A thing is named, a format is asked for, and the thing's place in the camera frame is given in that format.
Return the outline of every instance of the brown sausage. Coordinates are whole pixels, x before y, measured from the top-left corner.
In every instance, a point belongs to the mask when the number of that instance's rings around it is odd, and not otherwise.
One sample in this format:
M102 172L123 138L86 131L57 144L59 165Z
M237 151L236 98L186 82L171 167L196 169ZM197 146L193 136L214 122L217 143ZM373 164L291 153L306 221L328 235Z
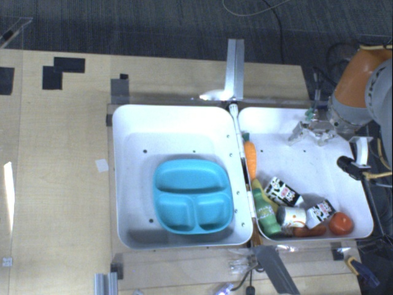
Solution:
M294 236L296 237L322 236L326 233L326 230L327 228L323 224L319 224L313 229L308 229L307 227L295 227Z

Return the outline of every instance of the green bottle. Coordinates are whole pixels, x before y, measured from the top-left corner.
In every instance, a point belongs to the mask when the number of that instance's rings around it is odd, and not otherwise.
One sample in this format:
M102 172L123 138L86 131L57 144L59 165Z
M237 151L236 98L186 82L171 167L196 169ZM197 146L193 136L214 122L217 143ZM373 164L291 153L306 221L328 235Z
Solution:
M281 226L277 223L273 208L263 199L260 189L253 189L252 196L254 197L258 223L263 232L267 236L281 233Z

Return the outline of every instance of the blue plate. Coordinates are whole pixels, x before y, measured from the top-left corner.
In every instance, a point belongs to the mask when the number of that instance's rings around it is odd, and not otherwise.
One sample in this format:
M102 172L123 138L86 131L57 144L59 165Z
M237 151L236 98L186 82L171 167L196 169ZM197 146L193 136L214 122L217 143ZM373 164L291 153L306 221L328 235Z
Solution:
M226 171L208 160L170 160L153 180L155 214L175 234L209 234L226 228L233 217Z

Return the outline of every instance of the red tomato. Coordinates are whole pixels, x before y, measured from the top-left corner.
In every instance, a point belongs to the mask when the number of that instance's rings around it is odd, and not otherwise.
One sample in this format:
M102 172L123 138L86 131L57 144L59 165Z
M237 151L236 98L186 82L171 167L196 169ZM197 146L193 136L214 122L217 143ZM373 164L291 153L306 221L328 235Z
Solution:
M329 229L335 235L346 235L353 231L354 223L345 213L336 212L329 222Z

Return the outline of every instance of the black floor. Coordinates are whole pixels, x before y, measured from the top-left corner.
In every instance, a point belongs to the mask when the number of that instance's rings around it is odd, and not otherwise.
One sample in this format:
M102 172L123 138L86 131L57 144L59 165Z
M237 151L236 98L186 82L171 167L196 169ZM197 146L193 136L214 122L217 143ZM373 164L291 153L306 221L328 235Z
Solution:
M261 0L225 2L244 14L267 6ZM302 66L312 98L312 67L337 82L360 43L391 41L392 10L393 0L294 0L277 7L277 17L272 11L236 17L222 0L0 0L0 33L17 17L33 17L25 49L208 60L225 60L227 39L243 38L248 62ZM21 48L20 39L9 47ZM325 82L322 96L333 89ZM371 254L363 261L387 280L392 262ZM384 285L379 294L393 288L392 282Z

